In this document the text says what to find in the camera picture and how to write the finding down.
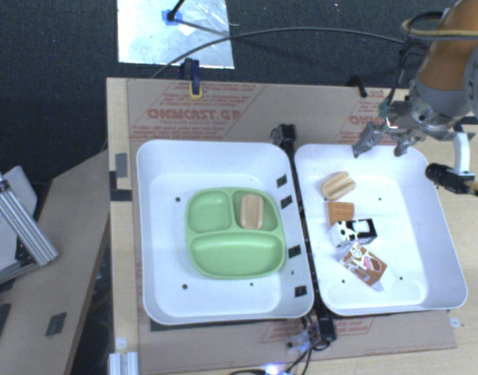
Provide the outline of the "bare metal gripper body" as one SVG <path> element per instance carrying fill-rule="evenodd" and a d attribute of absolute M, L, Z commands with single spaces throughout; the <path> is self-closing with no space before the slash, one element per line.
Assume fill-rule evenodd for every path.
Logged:
<path fill-rule="evenodd" d="M 384 132 L 395 142 L 418 142 L 426 137 L 451 141 L 457 135 L 452 130 L 455 121 L 424 102 L 384 102 L 380 106 L 380 117 L 385 121 Z"/>

